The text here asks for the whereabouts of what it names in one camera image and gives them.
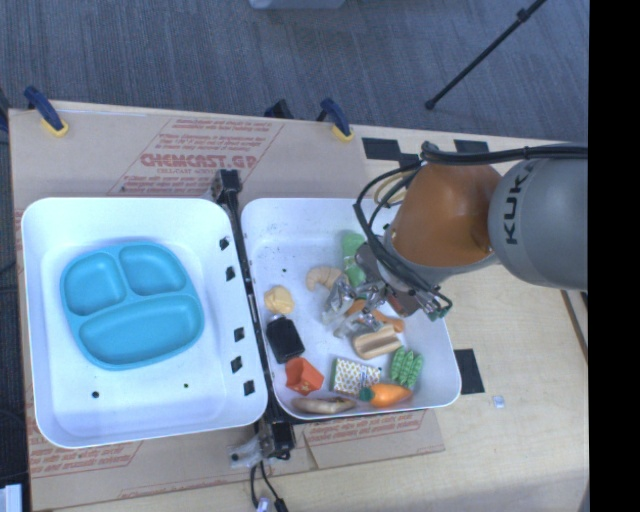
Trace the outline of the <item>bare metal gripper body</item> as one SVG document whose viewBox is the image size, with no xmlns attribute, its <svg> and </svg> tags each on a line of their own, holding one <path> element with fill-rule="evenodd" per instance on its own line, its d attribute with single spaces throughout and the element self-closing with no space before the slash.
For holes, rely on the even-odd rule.
<svg viewBox="0 0 640 512">
<path fill-rule="evenodd" d="M 406 318 L 416 312 L 422 312 L 428 318 L 441 317 L 441 306 L 435 296 L 427 292 L 416 291 L 392 275 L 376 259 L 373 250 L 367 243 L 357 249 L 355 261 L 369 280 L 381 282 L 380 288 L 384 289 L 382 292 L 384 301 L 397 315 Z"/>
</svg>

